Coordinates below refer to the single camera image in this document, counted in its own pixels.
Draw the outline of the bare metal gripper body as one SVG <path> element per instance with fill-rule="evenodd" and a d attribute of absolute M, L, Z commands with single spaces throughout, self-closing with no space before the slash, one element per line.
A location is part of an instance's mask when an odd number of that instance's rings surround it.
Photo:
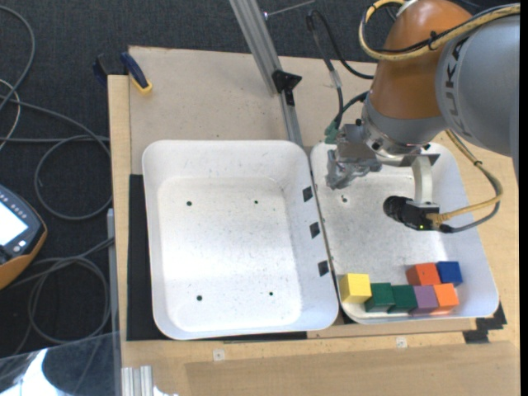
<path fill-rule="evenodd" d="M 373 125 L 345 124 L 336 143 L 337 163 L 354 167 L 409 166 L 417 156 L 417 145 L 400 143 Z"/>

